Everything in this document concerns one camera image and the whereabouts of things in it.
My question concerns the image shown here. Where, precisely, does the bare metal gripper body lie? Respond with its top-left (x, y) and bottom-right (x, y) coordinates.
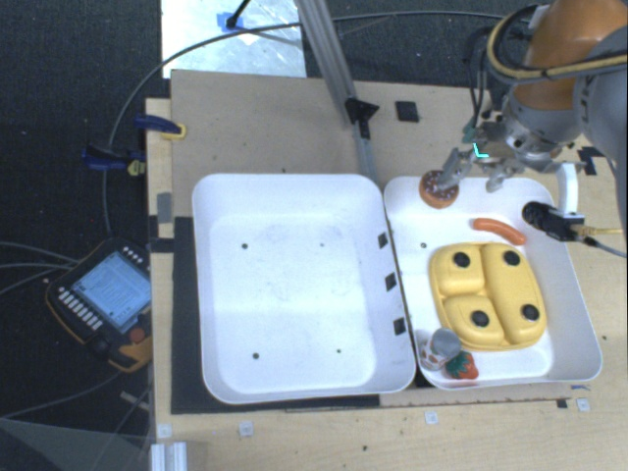
top-left (472, 120), bottom-right (561, 172)

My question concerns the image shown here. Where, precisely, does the brown sprinkled doughnut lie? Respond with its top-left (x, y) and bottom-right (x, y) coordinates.
top-left (418, 169), bottom-right (461, 211)

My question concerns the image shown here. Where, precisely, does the orange sausage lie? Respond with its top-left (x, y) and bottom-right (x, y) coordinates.
top-left (471, 217), bottom-right (528, 246)

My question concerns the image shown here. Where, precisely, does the yellow divided plate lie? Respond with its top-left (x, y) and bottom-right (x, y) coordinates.
top-left (428, 241), bottom-right (549, 353)

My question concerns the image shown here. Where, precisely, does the white plastic tray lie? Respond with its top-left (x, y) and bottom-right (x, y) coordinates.
top-left (382, 175), bottom-right (604, 393)
top-left (190, 173), bottom-right (419, 405)

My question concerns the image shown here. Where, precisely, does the white can with grey lid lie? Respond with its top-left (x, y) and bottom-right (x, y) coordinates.
top-left (416, 327), bottom-right (463, 373)

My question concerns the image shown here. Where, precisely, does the red strawberry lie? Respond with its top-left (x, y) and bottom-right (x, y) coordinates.
top-left (444, 350), bottom-right (480, 381)

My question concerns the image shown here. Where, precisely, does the brown cardboard board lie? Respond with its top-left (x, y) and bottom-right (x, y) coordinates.
top-left (169, 69), bottom-right (611, 410)

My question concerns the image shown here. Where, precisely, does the black cylinder on white bracket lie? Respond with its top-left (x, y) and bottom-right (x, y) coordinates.
top-left (521, 162), bottom-right (587, 242)

